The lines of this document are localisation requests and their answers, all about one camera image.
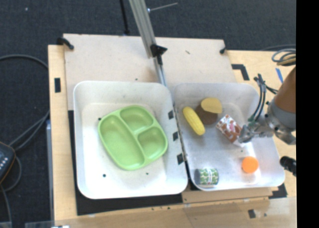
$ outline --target metal rod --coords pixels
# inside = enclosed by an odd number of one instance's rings
[[[129,0],[129,2],[137,27],[142,37],[147,56],[154,59],[154,65],[159,78],[159,82],[166,86],[166,80],[162,65],[158,63],[157,57],[153,57],[151,51],[151,46],[153,44],[156,44],[156,40],[145,0]]]

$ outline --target green plate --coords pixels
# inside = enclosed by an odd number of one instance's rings
[[[106,151],[125,170],[142,168],[167,150],[162,127],[142,106],[124,107],[104,116],[98,132]]]

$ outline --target blue marker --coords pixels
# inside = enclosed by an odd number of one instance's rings
[[[280,69],[279,69],[279,68],[276,68],[276,71],[277,71],[277,74],[278,74],[279,80],[281,81],[281,83],[283,83],[283,82],[284,82],[284,80],[283,80],[283,76],[281,75]]]

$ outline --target wooden table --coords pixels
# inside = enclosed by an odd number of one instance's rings
[[[71,158],[70,131],[67,108],[66,74],[65,74],[65,47],[62,45],[48,46],[49,84],[50,84],[50,121],[52,142],[52,166],[53,166],[53,202],[54,220],[57,225],[70,225],[76,227],[123,227],[130,223],[130,227],[193,227],[189,219],[188,209],[203,208],[207,213],[212,206],[220,204],[236,203],[236,208],[244,203],[260,203],[267,206],[272,202],[268,196],[278,188],[261,188],[257,190],[232,190],[228,192],[202,192],[192,191],[189,187],[182,193],[183,203],[173,206],[160,206],[142,209],[121,210],[94,215],[77,216],[76,199],[74,189],[74,177]],[[273,52],[269,51],[226,51],[231,64],[245,66],[251,80],[244,80],[240,70],[234,70],[238,82],[251,84],[257,88],[252,78],[261,73],[267,85],[278,89],[280,81],[277,77],[275,63],[271,61]],[[285,78],[291,71],[291,67],[280,67]],[[55,78],[60,78],[61,89],[55,94]],[[296,158],[296,147],[288,146],[281,140],[274,138],[280,156]],[[288,197],[295,199],[297,196],[296,177],[286,172],[285,186]]]

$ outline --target orange fruit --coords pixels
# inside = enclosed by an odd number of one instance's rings
[[[259,163],[255,157],[248,156],[243,159],[241,167],[246,173],[253,173],[258,169]]]

